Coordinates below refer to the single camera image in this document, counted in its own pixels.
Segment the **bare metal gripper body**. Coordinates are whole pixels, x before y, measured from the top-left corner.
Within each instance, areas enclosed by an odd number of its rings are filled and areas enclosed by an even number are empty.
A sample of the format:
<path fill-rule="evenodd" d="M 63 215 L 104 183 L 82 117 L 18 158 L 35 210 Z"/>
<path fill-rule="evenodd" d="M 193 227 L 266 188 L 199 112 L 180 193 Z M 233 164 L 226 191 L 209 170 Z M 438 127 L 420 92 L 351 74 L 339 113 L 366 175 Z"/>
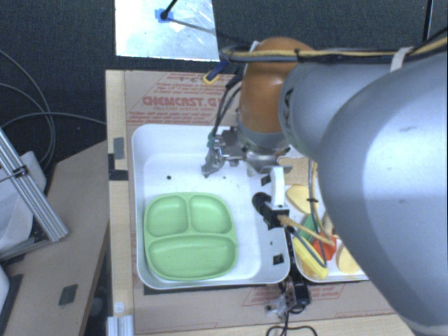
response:
<path fill-rule="evenodd" d="M 245 126 L 211 131 L 211 150 L 221 149 L 225 163 L 236 167 L 243 161 L 248 170 L 256 174 L 268 174 L 277 166 L 277 160 L 290 147 L 281 132 L 254 132 Z"/>

